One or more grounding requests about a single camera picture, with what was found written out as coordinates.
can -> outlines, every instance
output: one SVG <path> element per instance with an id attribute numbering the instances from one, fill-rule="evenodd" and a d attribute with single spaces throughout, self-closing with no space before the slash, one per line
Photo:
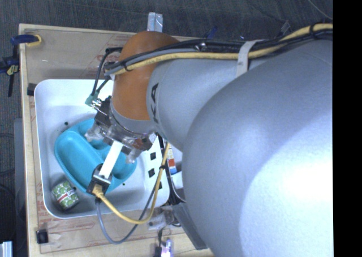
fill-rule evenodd
<path id="1" fill-rule="evenodd" d="M 64 210 L 70 209 L 79 203 L 78 194 L 71 187 L 69 181 L 63 181 L 57 184 L 51 191 L 57 203 Z"/>

